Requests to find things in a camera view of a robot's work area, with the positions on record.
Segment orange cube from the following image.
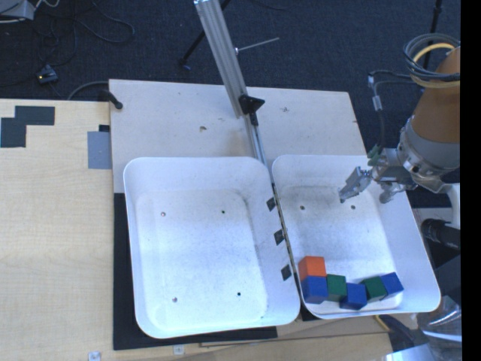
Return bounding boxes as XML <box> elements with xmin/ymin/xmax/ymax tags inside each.
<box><xmin>298</xmin><ymin>256</ymin><xmax>328</xmax><ymax>281</ymax></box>

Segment white plastic tray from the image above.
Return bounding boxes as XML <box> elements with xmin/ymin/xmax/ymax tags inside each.
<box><xmin>123</xmin><ymin>156</ymin><xmax>301</xmax><ymax>340</ymax></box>
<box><xmin>271</xmin><ymin>153</ymin><xmax>441</xmax><ymax>320</ymax></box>

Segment pale wooden board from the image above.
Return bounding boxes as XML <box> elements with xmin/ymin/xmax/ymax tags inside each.
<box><xmin>108</xmin><ymin>79</ymin><xmax>394</xmax><ymax>349</ymax></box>

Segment thin black and white rod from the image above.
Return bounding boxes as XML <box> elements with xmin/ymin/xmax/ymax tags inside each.
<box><xmin>246</xmin><ymin>113</ymin><xmax>301</xmax><ymax>274</ymax></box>

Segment green cube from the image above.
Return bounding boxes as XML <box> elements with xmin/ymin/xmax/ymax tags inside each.
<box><xmin>361</xmin><ymin>275</ymin><xmax>388</xmax><ymax>302</ymax></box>
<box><xmin>325</xmin><ymin>274</ymin><xmax>348</xmax><ymax>302</ymax></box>

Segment black cylinder on white bracket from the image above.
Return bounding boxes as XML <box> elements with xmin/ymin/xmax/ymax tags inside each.
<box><xmin>420</xmin><ymin>182</ymin><xmax>461</xmax><ymax>252</ymax></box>

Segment blue cube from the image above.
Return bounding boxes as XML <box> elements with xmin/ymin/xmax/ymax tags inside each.
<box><xmin>380</xmin><ymin>272</ymin><xmax>405</xmax><ymax>297</ymax></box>
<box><xmin>301</xmin><ymin>275</ymin><xmax>330</xmax><ymax>305</ymax></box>
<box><xmin>339</xmin><ymin>282</ymin><xmax>368</xmax><ymax>311</ymax></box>

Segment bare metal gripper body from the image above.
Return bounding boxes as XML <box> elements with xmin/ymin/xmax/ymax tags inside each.
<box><xmin>371</xmin><ymin>147</ymin><xmax>452</xmax><ymax>194</ymax></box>

